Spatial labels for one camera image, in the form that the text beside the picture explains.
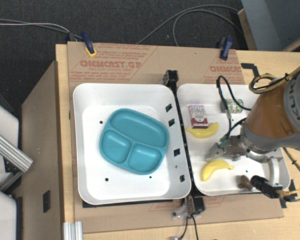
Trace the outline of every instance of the banana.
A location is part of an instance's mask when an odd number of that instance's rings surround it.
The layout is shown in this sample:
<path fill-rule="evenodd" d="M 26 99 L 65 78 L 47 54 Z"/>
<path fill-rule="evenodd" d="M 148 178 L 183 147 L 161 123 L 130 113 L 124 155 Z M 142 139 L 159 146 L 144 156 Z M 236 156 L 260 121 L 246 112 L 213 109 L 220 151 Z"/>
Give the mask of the banana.
<path fill-rule="evenodd" d="M 233 170 L 234 166 L 229 165 L 226 161 L 224 160 L 213 160 L 209 163 L 207 163 L 203 169 L 202 169 L 202 173 L 201 173 L 201 179 L 205 182 L 207 181 L 210 176 L 219 169 L 230 169 Z"/>
<path fill-rule="evenodd" d="M 198 139 L 204 139 L 209 138 L 217 133 L 219 129 L 218 122 L 213 122 L 209 125 L 208 128 L 198 128 L 198 129 L 192 129 L 192 128 L 185 128 L 185 130 L 189 133 L 191 133 L 194 137 Z"/>

